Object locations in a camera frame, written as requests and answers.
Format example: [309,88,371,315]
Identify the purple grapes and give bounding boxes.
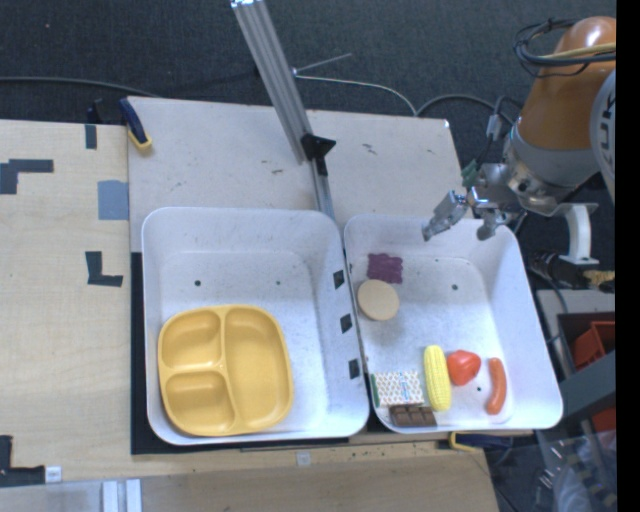
[366,252,405,286]

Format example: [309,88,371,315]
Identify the yellow corn cob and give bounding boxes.
[423,344,453,413]

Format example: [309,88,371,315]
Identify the white patterned packet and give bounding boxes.
[373,369,426,408]

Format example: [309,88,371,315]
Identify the tan round biscuit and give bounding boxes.
[356,278,401,322]

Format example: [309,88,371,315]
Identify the orange sausage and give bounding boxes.
[485,357,508,416]

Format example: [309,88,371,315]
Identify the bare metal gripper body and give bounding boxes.
[466,157,558,215]

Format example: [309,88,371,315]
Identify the white plastic tray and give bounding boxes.
[343,213,565,435]
[141,206,371,446]

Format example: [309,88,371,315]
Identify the yellow divided plate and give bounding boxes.
[157,304,295,438]

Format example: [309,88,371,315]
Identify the black cylinder on white bracket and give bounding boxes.
[528,201,602,289]

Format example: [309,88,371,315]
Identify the brown chocolate bar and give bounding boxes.
[388,404,438,428]

